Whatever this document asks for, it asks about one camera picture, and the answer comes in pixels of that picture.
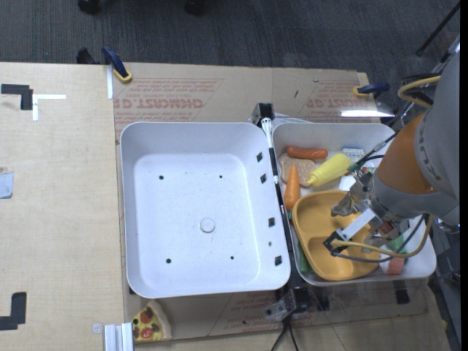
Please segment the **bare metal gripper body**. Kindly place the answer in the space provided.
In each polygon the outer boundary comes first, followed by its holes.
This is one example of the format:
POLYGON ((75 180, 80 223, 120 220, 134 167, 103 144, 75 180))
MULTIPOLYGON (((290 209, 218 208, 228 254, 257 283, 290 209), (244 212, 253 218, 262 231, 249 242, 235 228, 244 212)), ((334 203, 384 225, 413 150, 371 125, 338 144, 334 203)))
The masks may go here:
POLYGON ((369 228, 374 227, 385 236, 385 241, 394 241, 410 228, 408 219, 394 214, 378 200, 372 173, 366 173, 357 179, 349 192, 355 199, 355 222, 362 225, 359 230, 364 229, 367 235, 369 228))

